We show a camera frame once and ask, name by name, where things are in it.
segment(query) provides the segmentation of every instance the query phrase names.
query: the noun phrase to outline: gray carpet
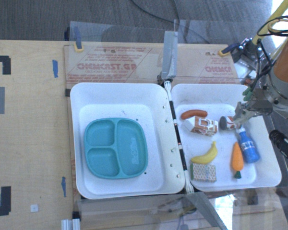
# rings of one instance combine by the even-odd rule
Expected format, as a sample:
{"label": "gray carpet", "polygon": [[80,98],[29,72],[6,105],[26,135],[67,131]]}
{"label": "gray carpet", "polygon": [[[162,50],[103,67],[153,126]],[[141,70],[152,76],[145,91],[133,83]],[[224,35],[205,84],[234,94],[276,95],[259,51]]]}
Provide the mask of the gray carpet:
{"label": "gray carpet", "polygon": [[[234,34],[223,43],[253,36],[272,8],[271,0],[175,0],[177,15],[173,0],[135,1],[170,21],[179,16],[183,20],[219,22],[223,25],[220,34],[230,24]],[[173,29],[173,23],[143,12],[131,0],[0,0],[0,39],[63,40],[70,21]]]}

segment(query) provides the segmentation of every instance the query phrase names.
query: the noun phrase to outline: blue tape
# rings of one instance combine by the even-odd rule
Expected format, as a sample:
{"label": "blue tape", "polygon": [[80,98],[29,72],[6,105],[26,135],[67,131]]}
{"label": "blue tape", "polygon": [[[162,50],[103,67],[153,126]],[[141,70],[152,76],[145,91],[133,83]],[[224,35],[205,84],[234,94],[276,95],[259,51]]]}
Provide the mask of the blue tape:
{"label": "blue tape", "polygon": [[59,68],[58,68],[58,62],[56,60],[52,60],[52,68],[53,68],[53,74],[55,78],[58,78],[58,72],[59,72]]}
{"label": "blue tape", "polygon": [[82,43],[81,43],[81,34],[80,34],[80,31],[79,31],[79,28],[77,26],[74,27],[73,32],[75,33],[75,37],[76,37],[77,49],[81,49],[82,48]]}
{"label": "blue tape", "polygon": [[65,177],[64,176],[62,177],[61,185],[62,185],[64,197],[66,197],[66,181],[65,181]]}

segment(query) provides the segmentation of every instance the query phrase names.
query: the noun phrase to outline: orange object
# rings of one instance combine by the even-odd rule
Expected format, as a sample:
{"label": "orange object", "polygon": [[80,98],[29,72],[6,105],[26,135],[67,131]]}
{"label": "orange object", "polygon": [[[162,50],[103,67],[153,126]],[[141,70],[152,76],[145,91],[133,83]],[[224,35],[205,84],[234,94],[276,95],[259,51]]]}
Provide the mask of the orange object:
{"label": "orange object", "polygon": [[207,117],[207,115],[208,115],[208,112],[206,111],[194,109],[194,110],[189,110],[189,111],[184,112],[183,114],[181,114],[180,117],[181,119],[187,119],[193,116]]}
{"label": "orange object", "polygon": [[273,71],[277,78],[288,83],[288,41],[273,66]]}
{"label": "orange object", "polygon": [[232,152],[231,166],[236,171],[234,177],[237,179],[240,179],[241,178],[240,171],[244,167],[244,162],[243,162],[243,156],[242,156],[242,152],[241,152],[241,149],[240,149],[238,142],[235,142],[235,144],[234,144],[234,149]]}

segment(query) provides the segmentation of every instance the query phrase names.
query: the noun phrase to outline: blue bottle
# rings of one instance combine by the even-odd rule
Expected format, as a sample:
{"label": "blue bottle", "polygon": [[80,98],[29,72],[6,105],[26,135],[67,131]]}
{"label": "blue bottle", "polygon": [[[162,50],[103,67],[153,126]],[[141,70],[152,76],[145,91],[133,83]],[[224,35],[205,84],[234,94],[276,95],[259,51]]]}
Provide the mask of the blue bottle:
{"label": "blue bottle", "polygon": [[237,129],[237,132],[240,136],[240,148],[244,161],[246,163],[254,163],[260,159],[257,148],[254,146],[254,143],[250,137],[247,136],[245,129],[243,127]]}

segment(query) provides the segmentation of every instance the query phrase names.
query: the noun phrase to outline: black cable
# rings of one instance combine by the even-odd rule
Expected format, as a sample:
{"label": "black cable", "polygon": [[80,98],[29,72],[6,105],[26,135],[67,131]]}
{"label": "black cable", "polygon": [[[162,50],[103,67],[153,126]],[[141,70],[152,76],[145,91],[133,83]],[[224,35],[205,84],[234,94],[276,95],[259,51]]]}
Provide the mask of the black cable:
{"label": "black cable", "polygon": [[267,21],[266,23],[264,23],[260,28],[259,30],[257,31],[257,35],[258,36],[288,36],[288,30],[282,30],[282,31],[279,31],[279,32],[273,32],[273,31],[269,31],[269,33],[266,33],[266,34],[260,34],[260,31],[267,25],[269,24],[270,22],[272,21],[284,21],[283,19],[287,19],[288,20],[288,15],[284,15],[284,16],[278,16],[274,19],[271,19],[269,21]]}
{"label": "black cable", "polygon": [[263,75],[266,75],[271,70],[273,64],[271,62],[270,57],[268,56],[268,54],[266,52],[264,45],[263,45],[261,40],[259,40],[259,44],[260,44],[260,47],[262,48],[262,50],[264,52],[266,59],[268,60],[268,64],[262,69],[261,73],[259,74],[259,78],[261,78]]}
{"label": "black cable", "polygon": [[261,62],[260,62],[260,54],[258,52],[258,47],[260,45],[261,39],[257,40],[257,48],[256,48],[256,55],[257,55],[257,69],[256,69],[256,77],[253,81],[253,83],[250,85],[251,92],[255,89],[255,86],[259,80],[259,75],[260,75],[260,68],[261,68]]}
{"label": "black cable", "polygon": [[[172,24],[174,24],[174,25],[178,25],[178,26],[179,26],[179,25],[180,25],[180,17],[179,17],[179,12],[178,12],[178,6],[177,6],[177,3],[176,3],[175,0],[172,0],[172,1],[173,1],[173,3],[174,3],[174,9],[175,9],[175,12],[176,12],[176,15],[177,15],[177,19],[178,19],[178,21],[179,21],[178,23],[177,23],[177,22],[174,22],[174,21],[172,21],[172,20],[168,20],[168,19],[166,19],[166,18],[160,17],[160,16],[158,16],[158,15],[155,15],[155,14],[147,11],[146,9],[142,8],[135,0],[131,0],[131,2],[132,2],[138,9],[142,10],[143,12],[145,12],[145,13],[153,16],[153,17],[156,17],[156,18],[158,18],[158,19],[160,19],[160,20],[167,21],[167,22],[170,22],[170,23],[172,23]],[[185,28],[187,28],[188,30],[194,32],[196,35],[198,35],[199,37],[201,37],[205,42],[207,42],[208,44],[210,44],[210,42],[209,42],[208,40],[206,40],[204,37],[202,37],[201,35],[199,35],[198,33],[196,33],[194,30],[190,29],[190,28],[187,27],[187,26],[185,26]],[[188,43],[188,40],[187,40],[187,38],[186,38],[186,36],[185,36],[185,33],[183,33],[183,37],[184,37],[185,42]]]}
{"label": "black cable", "polygon": [[[131,0],[131,1],[134,3],[135,6],[137,6],[137,7],[138,7],[140,10],[142,10],[143,12],[148,13],[149,15],[151,15],[151,16],[153,16],[153,17],[156,17],[156,18],[158,18],[158,19],[161,19],[161,20],[163,20],[163,21],[167,21],[167,22],[173,23],[173,21],[171,21],[171,20],[168,20],[168,19],[166,19],[166,18],[160,17],[160,16],[158,16],[158,15],[155,15],[155,14],[153,14],[153,13],[145,10],[145,9],[142,8],[139,4],[137,4],[135,0]],[[180,20],[180,18],[179,18],[179,13],[178,13],[178,7],[177,7],[177,4],[176,4],[176,1],[175,1],[175,0],[172,0],[172,1],[173,1],[174,5],[175,5],[174,8],[175,8],[175,12],[176,12],[176,14],[177,14],[177,19]]]}

